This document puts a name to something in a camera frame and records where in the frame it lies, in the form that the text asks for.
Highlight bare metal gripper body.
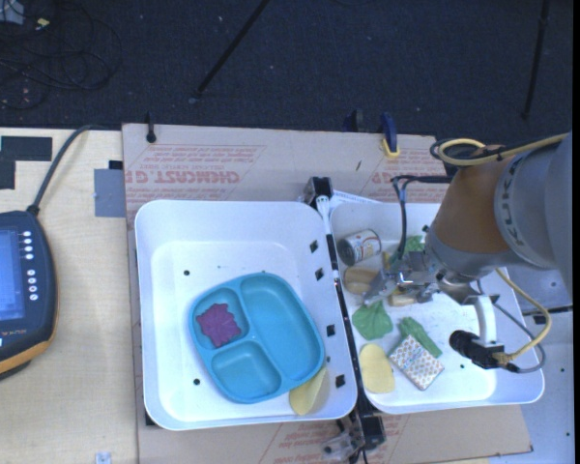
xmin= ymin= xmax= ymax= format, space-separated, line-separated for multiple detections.
xmin=395 ymin=251 xmax=471 ymax=305

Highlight white plastic tray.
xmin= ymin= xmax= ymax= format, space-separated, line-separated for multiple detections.
xmin=329 ymin=200 xmax=546 ymax=416
xmin=133 ymin=199 xmax=359 ymax=432

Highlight green lettuce leaf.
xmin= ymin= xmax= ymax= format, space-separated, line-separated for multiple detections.
xmin=351 ymin=300 xmax=394 ymax=341

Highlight black cylinder on white bracket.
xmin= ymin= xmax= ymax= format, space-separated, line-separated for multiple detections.
xmin=448 ymin=293 xmax=507 ymax=370

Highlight purple grapes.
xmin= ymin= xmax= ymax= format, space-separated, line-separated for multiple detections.
xmin=195 ymin=302 xmax=244 ymax=349

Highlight tan bread roll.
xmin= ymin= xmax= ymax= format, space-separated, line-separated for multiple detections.
xmin=343 ymin=266 xmax=381 ymax=295

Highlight white packet with orange pattern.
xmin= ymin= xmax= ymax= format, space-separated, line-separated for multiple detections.
xmin=388 ymin=334 xmax=446 ymax=392

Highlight thin black and white rod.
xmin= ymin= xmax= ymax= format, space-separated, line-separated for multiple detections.
xmin=315 ymin=194 xmax=370 ymax=418

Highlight blue divided plate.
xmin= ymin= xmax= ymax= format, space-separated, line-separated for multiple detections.
xmin=188 ymin=272 xmax=326 ymax=405

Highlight green leafy vegetable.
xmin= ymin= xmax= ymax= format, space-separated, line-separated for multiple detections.
xmin=397 ymin=316 xmax=444 ymax=360

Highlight brown cardboard board, red print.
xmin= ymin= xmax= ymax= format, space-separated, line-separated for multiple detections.
xmin=120 ymin=122 xmax=534 ymax=464

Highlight pale green leaf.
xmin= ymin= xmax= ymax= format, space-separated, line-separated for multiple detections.
xmin=399 ymin=234 xmax=426 ymax=256

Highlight white printed paper strip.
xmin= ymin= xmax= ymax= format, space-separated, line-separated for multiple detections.
xmin=331 ymin=189 xmax=384 ymax=207

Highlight small white and red can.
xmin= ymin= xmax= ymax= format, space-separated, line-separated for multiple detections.
xmin=339 ymin=228 xmax=383 ymax=267

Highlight yellow oval slice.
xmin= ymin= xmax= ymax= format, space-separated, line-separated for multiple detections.
xmin=358 ymin=342 xmax=397 ymax=395
xmin=288 ymin=365 xmax=331 ymax=417

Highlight black block with thin wires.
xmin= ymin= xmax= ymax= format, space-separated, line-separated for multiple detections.
xmin=356 ymin=413 xmax=386 ymax=452
xmin=304 ymin=176 xmax=333 ymax=207

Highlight small yellow block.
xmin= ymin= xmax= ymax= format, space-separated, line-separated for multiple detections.
xmin=387 ymin=291 xmax=420 ymax=308

